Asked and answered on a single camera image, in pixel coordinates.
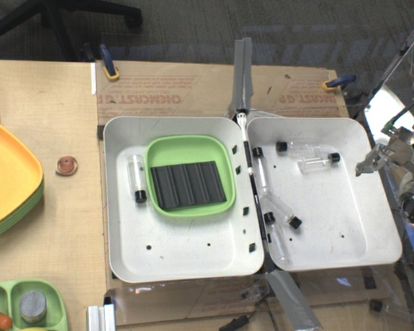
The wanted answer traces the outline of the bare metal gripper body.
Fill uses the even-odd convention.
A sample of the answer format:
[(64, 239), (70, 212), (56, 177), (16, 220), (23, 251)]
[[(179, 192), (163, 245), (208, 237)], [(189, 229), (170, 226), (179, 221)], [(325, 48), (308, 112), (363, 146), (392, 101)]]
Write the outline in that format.
[(387, 166), (401, 178), (407, 173), (414, 177), (414, 126), (411, 130), (384, 126), (381, 132), (389, 137), (383, 149)]

